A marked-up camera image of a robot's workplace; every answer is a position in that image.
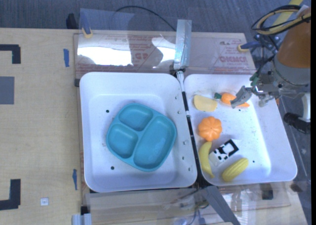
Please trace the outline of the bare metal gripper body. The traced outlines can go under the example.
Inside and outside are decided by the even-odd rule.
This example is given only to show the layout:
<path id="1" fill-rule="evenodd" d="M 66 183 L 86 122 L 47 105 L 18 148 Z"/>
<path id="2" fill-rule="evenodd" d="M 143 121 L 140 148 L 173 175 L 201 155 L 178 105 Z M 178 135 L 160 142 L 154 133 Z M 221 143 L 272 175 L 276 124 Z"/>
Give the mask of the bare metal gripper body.
<path id="1" fill-rule="evenodd" d="M 299 84 L 280 75 L 276 70 L 266 73 L 255 72 L 251 77 L 251 91 L 261 99 L 273 96 L 296 98 L 307 92 L 309 83 Z"/>

